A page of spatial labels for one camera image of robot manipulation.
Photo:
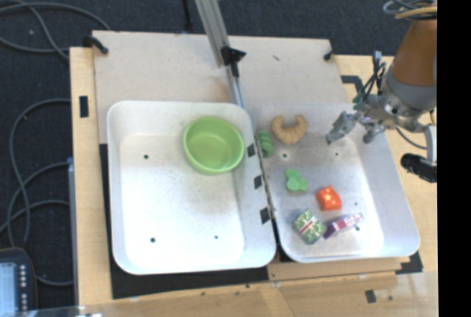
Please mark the pale flat board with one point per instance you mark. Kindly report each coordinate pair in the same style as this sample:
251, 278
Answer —
176, 69

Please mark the black cylinder on white bracket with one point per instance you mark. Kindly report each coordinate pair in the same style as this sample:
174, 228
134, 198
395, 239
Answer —
419, 163

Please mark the green bowl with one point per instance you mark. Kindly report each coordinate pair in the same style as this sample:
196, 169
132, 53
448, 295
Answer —
213, 146

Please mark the green patterned carton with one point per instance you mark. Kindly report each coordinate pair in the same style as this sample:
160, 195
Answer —
309, 227

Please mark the white plastic tray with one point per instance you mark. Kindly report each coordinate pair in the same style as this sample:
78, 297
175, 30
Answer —
176, 205
342, 168

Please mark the green toy pea pod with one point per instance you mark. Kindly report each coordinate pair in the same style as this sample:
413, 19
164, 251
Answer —
265, 144

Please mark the thin black rod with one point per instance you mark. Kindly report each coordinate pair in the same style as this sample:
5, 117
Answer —
267, 185

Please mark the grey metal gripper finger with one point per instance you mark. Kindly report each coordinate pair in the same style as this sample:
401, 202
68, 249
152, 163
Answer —
372, 133
339, 128

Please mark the purple and white carton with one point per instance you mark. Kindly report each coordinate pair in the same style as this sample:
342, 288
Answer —
342, 225

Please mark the green toy broccoli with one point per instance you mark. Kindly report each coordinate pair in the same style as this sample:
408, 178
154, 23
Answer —
295, 181

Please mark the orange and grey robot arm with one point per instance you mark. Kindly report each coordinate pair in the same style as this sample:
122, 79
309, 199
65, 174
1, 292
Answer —
414, 58

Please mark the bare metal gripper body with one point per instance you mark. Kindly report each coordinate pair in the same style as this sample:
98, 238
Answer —
386, 113

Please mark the orange carton with stars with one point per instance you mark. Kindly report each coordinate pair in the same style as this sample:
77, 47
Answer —
328, 199

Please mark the tan toy croissant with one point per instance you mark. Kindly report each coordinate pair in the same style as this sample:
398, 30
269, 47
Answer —
289, 133

